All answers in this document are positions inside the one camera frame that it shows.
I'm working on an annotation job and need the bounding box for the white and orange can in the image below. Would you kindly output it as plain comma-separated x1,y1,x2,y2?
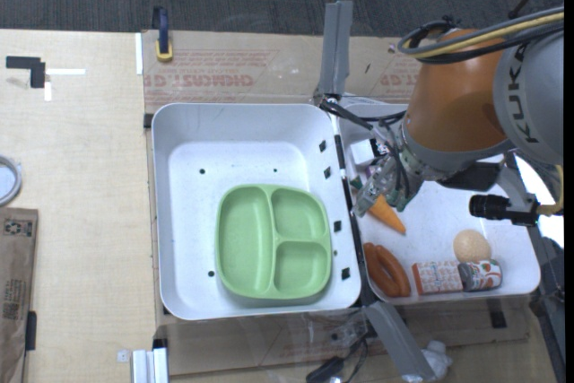
457,258,504,293

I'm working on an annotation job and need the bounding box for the purple and green toy vegetable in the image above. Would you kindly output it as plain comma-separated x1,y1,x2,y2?
351,165,376,191

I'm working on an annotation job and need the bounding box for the brown paper bag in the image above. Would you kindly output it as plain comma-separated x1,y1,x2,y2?
0,206,39,383

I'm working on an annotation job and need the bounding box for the green divided plate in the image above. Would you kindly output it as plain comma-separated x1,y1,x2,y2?
214,183,335,301

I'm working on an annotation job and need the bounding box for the white crumpled paper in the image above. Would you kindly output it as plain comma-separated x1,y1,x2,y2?
420,339,453,379

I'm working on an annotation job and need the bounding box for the black block with thin wires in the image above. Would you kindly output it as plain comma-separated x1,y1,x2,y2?
317,91,343,114

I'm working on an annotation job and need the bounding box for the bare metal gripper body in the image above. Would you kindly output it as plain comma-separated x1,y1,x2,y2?
363,145,426,199

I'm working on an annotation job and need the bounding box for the orange carrot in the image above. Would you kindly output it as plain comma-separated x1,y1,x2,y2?
367,195,408,236

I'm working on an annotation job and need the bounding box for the orange sausage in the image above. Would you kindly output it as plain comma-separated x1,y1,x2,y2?
362,241,413,299

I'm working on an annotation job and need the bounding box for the orange and white carton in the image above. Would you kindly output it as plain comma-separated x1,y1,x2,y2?
411,260,465,297

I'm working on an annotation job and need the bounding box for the brown cardboard board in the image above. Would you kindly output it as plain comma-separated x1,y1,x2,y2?
140,28,535,376

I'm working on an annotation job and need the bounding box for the white plastic tray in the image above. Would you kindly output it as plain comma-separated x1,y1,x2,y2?
338,95,543,307
151,102,363,322

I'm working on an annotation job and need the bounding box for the black cylinder on white bracket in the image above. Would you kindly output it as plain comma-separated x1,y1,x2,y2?
468,151,542,228

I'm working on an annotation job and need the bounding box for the beige egg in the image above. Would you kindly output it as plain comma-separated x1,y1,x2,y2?
452,229,492,264

